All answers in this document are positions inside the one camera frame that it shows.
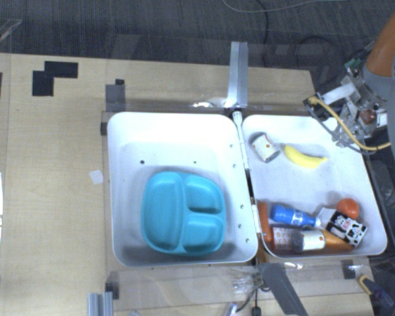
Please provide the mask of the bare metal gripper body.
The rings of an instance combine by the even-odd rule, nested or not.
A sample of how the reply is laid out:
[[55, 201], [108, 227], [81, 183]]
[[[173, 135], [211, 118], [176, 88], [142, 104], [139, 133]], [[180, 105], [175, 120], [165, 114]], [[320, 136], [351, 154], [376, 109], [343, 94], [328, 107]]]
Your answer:
[[346, 76], [343, 86], [351, 86], [354, 91], [344, 97], [345, 104], [340, 118], [354, 136], [373, 136], [387, 125], [386, 99], [377, 95], [361, 78]]

